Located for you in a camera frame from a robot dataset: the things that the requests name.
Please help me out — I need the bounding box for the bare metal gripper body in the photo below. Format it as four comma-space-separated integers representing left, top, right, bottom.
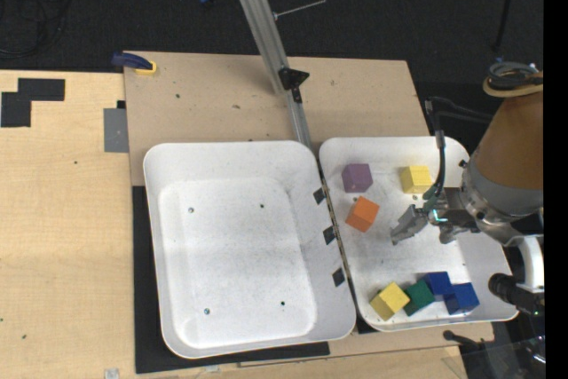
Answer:
428, 179, 517, 246

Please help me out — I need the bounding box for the brown flat board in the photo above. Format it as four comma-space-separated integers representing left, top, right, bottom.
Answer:
122, 51, 498, 369

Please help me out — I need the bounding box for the green cube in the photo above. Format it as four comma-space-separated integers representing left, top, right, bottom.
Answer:
402, 279, 437, 318

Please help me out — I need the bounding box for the white plastic tray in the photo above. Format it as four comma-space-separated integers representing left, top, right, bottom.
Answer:
142, 139, 358, 360
318, 135, 520, 333

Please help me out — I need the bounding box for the blue cube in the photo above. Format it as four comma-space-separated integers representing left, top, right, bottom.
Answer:
443, 281, 481, 317
421, 271, 455, 303

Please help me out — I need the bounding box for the black cylinder on white bracket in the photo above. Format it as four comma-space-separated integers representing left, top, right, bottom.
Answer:
487, 233, 545, 317

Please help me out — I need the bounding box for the orange cube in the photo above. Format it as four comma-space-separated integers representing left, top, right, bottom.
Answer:
344, 195, 381, 234

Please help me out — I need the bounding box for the yellow cube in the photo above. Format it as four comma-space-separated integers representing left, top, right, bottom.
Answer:
368, 280, 412, 322
399, 164, 434, 195

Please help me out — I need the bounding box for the purple cube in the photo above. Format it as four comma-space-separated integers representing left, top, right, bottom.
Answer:
340, 162, 375, 194

